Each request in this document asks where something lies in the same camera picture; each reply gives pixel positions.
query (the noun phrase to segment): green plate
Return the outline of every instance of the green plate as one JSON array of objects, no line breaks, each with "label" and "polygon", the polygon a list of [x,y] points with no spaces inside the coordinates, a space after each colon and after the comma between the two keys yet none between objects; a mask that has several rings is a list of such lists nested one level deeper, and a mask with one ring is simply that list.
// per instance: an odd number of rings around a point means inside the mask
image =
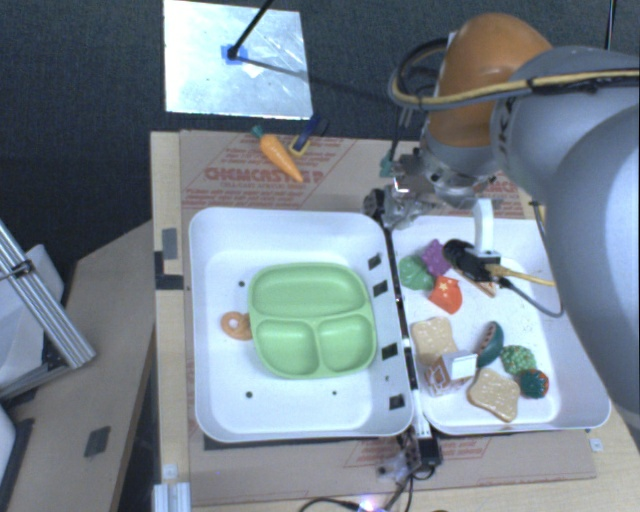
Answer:
[{"label": "green plate", "polygon": [[249,318],[260,359],[281,377],[347,375],[375,356],[369,294],[342,265],[293,263],[261,270],[249,285]]}]

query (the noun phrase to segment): orange carrot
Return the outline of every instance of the orange carrot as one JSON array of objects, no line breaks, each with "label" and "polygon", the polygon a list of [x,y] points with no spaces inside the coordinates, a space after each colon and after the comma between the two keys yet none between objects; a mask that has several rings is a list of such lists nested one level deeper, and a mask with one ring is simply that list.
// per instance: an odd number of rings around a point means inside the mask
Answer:
[{"label": "orange carrot", "polygon": [[251,133],[260,139],[260,149],[264,156],[282,172],[291,176],[298,183],[302,183],[302,174],[300,174],[298,167],[278,140],[278,137],[265,134],[261,126],[254,126],[251,129]]}]

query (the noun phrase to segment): dark floor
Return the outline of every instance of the dark floor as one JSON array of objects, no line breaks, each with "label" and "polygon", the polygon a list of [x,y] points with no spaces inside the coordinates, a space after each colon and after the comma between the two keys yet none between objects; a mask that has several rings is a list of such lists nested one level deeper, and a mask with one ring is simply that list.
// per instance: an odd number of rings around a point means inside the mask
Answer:
[{"label": "dark floor", "polygon": [[[259,6],[262,2],[216,2]],[[406,51],[490,11],[520,17],[554,45],[602,47],[609,1],[281,0],[301,12],[314,110],[332,136],[390,139],[390,72]],[[637,55],[640,3],[619,2],[612,49]],[[149,133],[245,131],[254,120],[164,111],[162,0],[0,0],[0,219],[59,271],[150,219]],[[301,123],[268,121],[277,133]],[[415,139],[418,127],[406,138]],[[148,397],[121,510],[148,507]]]}]

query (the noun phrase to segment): brown donut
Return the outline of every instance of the brown donut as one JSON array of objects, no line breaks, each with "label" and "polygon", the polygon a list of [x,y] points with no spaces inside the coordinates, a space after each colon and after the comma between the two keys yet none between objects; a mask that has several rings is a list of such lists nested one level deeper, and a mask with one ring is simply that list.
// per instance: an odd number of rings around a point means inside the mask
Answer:
[{"label": "brown donut", "polygon": [[229,311],[222,315],[220,327],[229,336],[236,340],[248,341],[251,335],[251,326],[249,325],[249,315],[238,313],[237,311]]}]

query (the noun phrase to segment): toy bread slice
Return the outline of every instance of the toy bread slice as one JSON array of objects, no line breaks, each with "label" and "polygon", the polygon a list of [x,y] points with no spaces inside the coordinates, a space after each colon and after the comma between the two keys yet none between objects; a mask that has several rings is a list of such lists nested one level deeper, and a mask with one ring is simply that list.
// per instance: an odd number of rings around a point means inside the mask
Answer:
[{"label": "toy bread slice", "polygon": [[442,354],[457,352],[448,318],[438,316],[411,325],[411,337],[418,352],[418,360],[425,366],[436,363]]},{"label": "toy bread slice", "polygon": [[482,368],[478,372],[467,396],[473,405],[492,412],[507,423],[513,421],[518,414],[520,386],[489,368]]}]

